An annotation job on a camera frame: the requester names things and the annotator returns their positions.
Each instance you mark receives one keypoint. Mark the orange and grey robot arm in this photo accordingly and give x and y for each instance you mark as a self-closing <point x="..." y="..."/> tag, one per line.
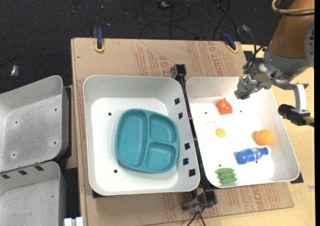
<point x="290" y="32"/>

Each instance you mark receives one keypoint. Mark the black cylinder on white bracket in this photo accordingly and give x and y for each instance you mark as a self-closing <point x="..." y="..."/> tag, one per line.
<point x="292" y="114"/>

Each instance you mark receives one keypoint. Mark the white and yellow fried egg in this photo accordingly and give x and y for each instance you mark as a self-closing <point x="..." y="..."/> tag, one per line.
<point x="220" y="132"/>

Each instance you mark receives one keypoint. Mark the blue divided plate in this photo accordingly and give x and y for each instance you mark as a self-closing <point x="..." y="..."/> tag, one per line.
<point x="132" y="139"/>

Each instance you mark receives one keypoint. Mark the red packet with yellow star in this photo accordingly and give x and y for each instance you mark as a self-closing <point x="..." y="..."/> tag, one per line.
<point x="224" y="108"/>

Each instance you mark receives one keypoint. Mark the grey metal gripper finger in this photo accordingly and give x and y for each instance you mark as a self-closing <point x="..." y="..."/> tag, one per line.
<point x="243" y="81"/>
<point x="240" y="93"/>

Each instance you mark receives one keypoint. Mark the thin black rod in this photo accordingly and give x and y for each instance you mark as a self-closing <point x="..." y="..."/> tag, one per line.
<point x="193" y="129"/>

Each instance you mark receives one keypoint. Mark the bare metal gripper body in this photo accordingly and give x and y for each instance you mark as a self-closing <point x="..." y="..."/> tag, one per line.
<point x="262" y="81"/>

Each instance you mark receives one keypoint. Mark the orange toy fruit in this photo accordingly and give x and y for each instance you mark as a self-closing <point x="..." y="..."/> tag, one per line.
<point x="264" y="137"/>

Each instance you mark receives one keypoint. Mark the brown cardboard board, red print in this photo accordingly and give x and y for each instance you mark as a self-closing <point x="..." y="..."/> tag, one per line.
<point x="130" y="54"/>

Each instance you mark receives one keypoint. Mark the blue bottle with white cap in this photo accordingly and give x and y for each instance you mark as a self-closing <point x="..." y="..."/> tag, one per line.
<point x="246" y="156"/>

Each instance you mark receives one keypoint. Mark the white plastic tray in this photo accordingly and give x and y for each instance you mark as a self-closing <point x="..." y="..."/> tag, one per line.
<point x="102" y="89"/>
<point x="30" y="200"/>
<point x="250" y="119"/>
<point x="32" y="119"/>

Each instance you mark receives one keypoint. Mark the green ridged toy vegetable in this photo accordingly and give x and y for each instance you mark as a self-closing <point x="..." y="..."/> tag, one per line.
<point x="226" y="176"/>

